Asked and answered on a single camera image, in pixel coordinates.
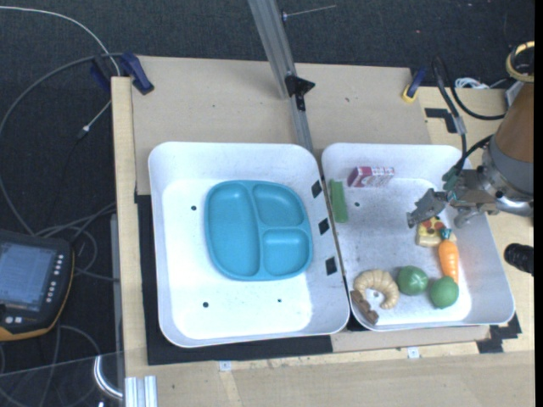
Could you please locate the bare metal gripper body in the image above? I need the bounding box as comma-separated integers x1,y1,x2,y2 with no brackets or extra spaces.
444,167,535,217

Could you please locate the orange carrot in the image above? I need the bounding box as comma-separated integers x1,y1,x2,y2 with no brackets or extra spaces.
437,227,461,286

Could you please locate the white plastic tray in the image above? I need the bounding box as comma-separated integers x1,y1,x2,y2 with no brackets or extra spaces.
320,142,517,332
147,141,351,349

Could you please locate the red and white carton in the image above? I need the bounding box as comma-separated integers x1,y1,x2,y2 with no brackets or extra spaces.
346,165,396,189

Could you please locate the green round toy fruit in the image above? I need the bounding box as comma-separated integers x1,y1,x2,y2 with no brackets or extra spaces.
396,265,430,297
428,276,461,310

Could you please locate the green toy bean stick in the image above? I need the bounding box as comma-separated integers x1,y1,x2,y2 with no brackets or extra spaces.
328,178,350,225

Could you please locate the beige toy croissant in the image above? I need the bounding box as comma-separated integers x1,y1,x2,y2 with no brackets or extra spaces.
352,268,401,311

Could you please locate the brown toy biscuit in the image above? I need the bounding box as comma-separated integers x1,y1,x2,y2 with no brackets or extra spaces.
349,289,380,326

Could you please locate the blue divided plate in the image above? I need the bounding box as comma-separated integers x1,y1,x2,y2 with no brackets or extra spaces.
204,179,316,282

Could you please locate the brown cardboard board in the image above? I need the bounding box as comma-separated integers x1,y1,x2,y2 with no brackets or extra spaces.
129,54,491,354

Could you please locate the black cylinder on white bracket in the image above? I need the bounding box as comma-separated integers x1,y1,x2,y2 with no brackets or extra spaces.
503,243,535,276

